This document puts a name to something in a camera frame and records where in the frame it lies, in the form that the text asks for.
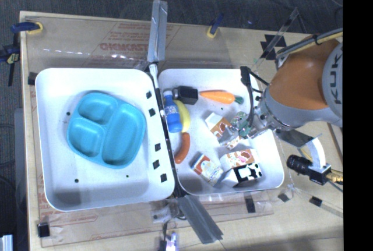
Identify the yellow banana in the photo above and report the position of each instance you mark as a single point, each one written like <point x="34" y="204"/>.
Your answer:
<point x="185" y="116"/>

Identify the blue plastic bottle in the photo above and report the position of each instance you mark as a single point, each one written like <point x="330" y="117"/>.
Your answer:
<point x="172" y="116"/>

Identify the orange carrot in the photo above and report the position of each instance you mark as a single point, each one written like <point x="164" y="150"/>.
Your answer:
<point x="217" y="97"/>

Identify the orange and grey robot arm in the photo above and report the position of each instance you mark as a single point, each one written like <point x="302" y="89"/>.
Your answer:
<point x="297" y="84"/>

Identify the orange carton with blue print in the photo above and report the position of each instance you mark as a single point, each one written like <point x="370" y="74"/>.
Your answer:
<point x="207" y="168"/>

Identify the black cylinder on white bracket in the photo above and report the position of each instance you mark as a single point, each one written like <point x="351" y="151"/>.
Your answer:
<point x="300" y="164"/>

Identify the brown cardboard board red print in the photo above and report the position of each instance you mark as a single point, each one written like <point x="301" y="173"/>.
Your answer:
<point x="122" y="40"/>

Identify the black and white cow carton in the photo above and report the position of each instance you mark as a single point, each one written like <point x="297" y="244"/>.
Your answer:
<point x="246" y="174"/>

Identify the green and white small carton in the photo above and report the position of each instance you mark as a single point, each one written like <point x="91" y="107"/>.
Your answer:
<point x="239" y="119"/>

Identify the black can with silver end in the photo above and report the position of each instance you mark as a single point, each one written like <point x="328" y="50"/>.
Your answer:
<point x="188" y="95"/>

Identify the blue divided plate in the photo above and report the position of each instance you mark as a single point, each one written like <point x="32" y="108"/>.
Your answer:
<point x="122" y="133"/>

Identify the orange sausage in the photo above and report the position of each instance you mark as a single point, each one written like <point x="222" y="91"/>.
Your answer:
<point x="183" y="146"/>

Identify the white carton with pink print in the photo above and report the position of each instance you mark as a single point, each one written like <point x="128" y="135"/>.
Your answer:
<point x="240" y="156"/>

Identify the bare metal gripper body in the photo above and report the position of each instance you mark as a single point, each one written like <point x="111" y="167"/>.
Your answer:
<point x="256" y="124"/>

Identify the orange and white carton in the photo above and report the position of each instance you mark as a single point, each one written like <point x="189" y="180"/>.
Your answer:
<point x="215" y="123"/>

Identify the white plastic tray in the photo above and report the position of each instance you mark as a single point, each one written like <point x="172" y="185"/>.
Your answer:
<point x="204" y="145"/>
<point x="96" y="188"/>

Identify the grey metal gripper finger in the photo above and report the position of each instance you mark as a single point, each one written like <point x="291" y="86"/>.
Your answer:
<point x="229" y="135"/>

